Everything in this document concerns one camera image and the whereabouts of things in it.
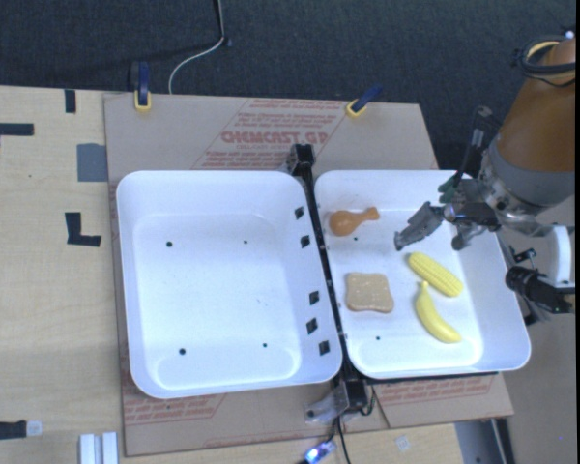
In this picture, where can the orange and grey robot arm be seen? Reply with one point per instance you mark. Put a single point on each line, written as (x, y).
(536, 128)

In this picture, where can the yellow toy corn cob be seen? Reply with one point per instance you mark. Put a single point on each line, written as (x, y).
(435, 273)

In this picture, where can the tan toy bread slice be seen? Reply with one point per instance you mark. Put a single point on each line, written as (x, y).
(368, 293)

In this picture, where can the thin black rod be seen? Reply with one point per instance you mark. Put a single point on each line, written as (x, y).
(325, 249)

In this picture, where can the brown cardboard board red print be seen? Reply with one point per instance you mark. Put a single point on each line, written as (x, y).
(183, 133)

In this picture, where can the white plastic tray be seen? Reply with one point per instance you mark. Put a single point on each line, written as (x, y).
(212, 288)
(406, 351)

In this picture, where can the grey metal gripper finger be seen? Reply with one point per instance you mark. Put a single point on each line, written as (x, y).
(418, 225)
(465, 235)

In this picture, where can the yellow banana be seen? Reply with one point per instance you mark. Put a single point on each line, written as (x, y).
(432, 319)

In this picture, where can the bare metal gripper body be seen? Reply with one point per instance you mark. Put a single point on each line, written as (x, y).
(478, 206)

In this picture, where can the black cylinder on white bracket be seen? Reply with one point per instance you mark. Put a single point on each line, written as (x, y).
(536, 285)

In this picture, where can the orange-brown toy chicken drumstick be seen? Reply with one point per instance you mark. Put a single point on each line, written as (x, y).
(348, 221)

